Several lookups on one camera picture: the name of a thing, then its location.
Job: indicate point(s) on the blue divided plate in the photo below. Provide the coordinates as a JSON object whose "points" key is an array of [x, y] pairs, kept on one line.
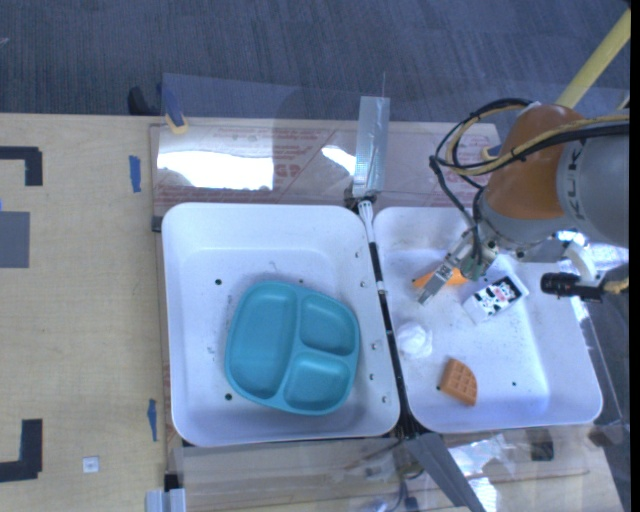
{"points": [[270, 345]]}

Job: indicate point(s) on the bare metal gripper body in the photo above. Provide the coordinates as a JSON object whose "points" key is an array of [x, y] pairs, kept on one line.
{"points": [[465, 255]]}

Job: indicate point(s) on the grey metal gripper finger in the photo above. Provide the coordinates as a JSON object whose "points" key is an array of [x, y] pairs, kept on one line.
{"points": [[434, 285]]}

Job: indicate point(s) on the white crumpled wrapper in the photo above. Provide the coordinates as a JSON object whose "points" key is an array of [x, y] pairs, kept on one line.
{"points": [[414, 340]]}

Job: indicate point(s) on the orange waffle biscuit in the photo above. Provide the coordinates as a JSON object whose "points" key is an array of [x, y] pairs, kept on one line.
{"points": [[459, 382]]}

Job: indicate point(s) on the orange carrot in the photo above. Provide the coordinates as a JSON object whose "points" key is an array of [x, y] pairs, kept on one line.
{"points": [[424, 279]]}

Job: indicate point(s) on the white carton with cow print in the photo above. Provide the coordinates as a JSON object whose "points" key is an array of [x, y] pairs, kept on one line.
{"points": [[497, 297]]}

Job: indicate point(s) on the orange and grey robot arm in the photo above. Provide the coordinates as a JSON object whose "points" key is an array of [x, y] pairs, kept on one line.
{"points": [[535, 170]]}

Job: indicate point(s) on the white plastic tray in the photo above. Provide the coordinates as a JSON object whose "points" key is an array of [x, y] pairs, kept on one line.
{"points": [[520, 360], [200, 240]]}

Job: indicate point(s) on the black cylinder on white bracket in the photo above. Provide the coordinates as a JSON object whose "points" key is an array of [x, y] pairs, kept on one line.
{"points": [[565, 284]]}

